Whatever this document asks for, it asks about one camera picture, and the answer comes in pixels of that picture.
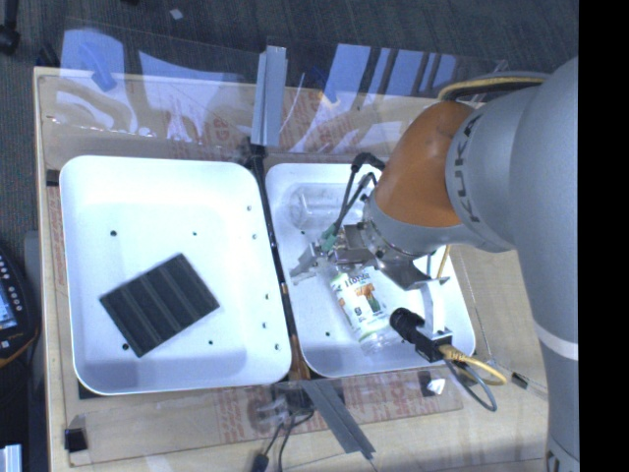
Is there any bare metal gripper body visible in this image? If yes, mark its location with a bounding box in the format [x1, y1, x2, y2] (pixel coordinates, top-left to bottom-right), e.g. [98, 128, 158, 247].
[331, 221, 400, 270]

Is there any thin black and white rod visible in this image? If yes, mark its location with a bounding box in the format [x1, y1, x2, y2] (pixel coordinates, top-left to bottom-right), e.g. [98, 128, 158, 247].
[249, 150, 310, 382]

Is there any clear plastic bottle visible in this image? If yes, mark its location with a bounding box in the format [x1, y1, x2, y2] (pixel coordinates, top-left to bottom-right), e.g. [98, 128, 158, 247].
[287, 182, 356, 236]

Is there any clear bottle, green orange label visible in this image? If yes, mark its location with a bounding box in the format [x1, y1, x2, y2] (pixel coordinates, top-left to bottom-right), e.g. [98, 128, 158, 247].
[327, 263, 410, 356]

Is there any white plastic tray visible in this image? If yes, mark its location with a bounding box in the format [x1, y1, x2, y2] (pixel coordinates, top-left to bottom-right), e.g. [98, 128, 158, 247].
[58, 153, 294, 396]
[263, 162, 477, 380]

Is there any black ribbed flat panel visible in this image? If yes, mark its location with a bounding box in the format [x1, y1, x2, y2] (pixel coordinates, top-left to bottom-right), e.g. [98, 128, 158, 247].
[98, 252, 221, 359]

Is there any brown cardboard board, red print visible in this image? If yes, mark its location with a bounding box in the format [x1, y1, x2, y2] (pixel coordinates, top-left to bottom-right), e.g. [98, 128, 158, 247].
[36, 74, 547, 467]

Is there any black cylinder on white bracket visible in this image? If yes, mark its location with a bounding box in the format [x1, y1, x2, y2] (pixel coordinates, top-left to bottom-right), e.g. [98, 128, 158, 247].
[389, 276, 456, 364]

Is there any black block with thin wires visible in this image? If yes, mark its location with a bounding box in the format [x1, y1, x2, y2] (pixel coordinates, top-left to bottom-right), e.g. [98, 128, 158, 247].
[272, 383, 315, 415]

